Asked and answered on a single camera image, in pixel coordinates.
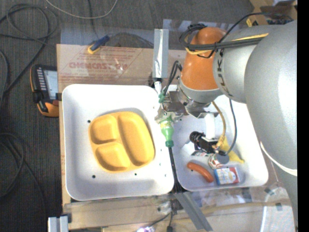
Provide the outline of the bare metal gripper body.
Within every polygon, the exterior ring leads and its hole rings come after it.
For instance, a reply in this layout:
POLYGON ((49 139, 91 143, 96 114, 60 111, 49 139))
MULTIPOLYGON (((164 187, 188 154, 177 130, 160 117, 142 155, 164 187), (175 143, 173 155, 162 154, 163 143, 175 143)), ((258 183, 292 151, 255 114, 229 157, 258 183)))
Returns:
POLYGON ((194 91, 192 96, 182 90, 169 91, 168 94, 163 102, 166 112, 203 118, 207 113, 205 108, 219 96, 219 90, 194 91))

